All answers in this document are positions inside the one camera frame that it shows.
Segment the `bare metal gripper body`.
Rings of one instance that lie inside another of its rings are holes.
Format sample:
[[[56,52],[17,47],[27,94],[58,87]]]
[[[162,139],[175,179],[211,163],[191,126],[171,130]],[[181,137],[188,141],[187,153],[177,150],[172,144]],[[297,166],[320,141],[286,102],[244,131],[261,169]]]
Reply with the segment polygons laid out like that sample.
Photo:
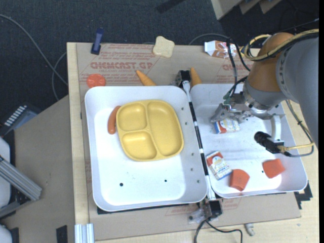
[[[236,113],[246,113],[250,114],[251,117],[264,119],[269,115],[268,112],[271,108],[272,106],[263,105],[245,93],[234,94],[227,104],[231,118],[235,118]]]

